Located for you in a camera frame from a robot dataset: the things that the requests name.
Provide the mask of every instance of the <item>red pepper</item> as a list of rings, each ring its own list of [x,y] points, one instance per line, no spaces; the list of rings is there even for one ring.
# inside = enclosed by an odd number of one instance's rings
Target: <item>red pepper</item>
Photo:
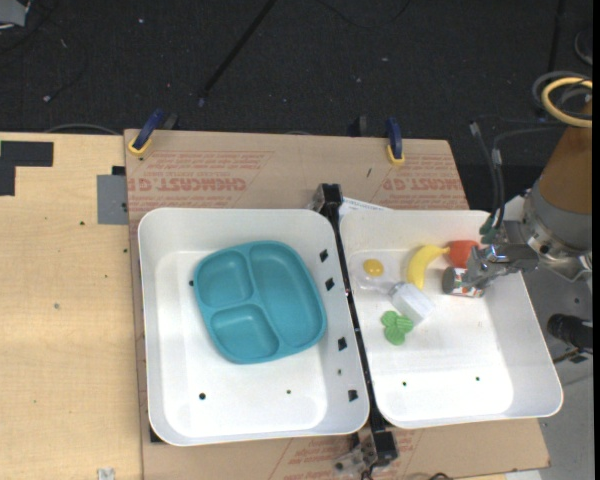
[[[454,240],[449,246],[449,261],[456,268],[467,268],[467,260],[471,256],[471,249],[480,244],[474,240]]]

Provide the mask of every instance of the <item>blue clamp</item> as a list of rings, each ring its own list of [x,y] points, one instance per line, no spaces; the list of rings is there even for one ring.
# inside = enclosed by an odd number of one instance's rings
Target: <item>blue clamp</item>
[[[402,135],[400,127],[395,117],[387,119],[387,135],[389,136],[389,145],[387,146],[387,156],[393,165],[404,164],[404,154],[402,153]]]
[[[129,151],[136,156],[142,155],[151,144],[151,134],[158,126],[160,126],[160,124],[162,124],[163,121],[164,112],[157,108],[153,111],[151,117],[147,119],[147,122],[142,127],[142,130],[140,130],[138,136],[129,142]]]

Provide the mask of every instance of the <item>clamp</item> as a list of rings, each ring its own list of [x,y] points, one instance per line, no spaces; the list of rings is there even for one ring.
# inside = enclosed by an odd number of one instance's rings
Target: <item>clamp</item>
[[[147,119],[140,133],[135,139],[129,142],[127,148],[131,154],[135,156],[142,156],[147,148],[151,145],[151,134],[159,127],[165,130],[171,130],[176,127],[178,116],[176,114],[170,114],[165,118],[165,113],[162,109],[157,108],[153,111],[153,114]]]
[[[404,164],[404,153],[402,152],[402,135],[400,127],[395,117],[390,117],[386,122],[389,145],[387,146],[387,156],[392,165]]]

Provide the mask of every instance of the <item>cardboard sheet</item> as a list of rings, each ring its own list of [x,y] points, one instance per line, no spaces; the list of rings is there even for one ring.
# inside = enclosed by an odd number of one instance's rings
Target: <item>cardboard sheet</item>
[[[127,130],[125,144],[138,130]],[[304,208],[321,183],[393,209],[467,209],[449,144],[403,139],[405,163],[392,165],[382,138],[156,131],[138,158],[126,152],[129,230],[144,474],[147,479],[338,478],[335,460],[349,436],[174,447],[152,442],[147,416],[137,227],[158,207]],[[536,420],[393,429],[400,456],[374,478],[424,480],[547,467]]]

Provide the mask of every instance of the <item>white plastic piece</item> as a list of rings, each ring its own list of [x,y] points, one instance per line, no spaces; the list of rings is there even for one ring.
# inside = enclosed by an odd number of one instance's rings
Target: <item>white plastic piece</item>
[[[17,0],[0,0],[0,23],[11,23],[24,27],[27,19],[26,7]]]
[[[425,320],[436,305],[411,283],[398,283],[389,292],[391,303],[416,326]]]

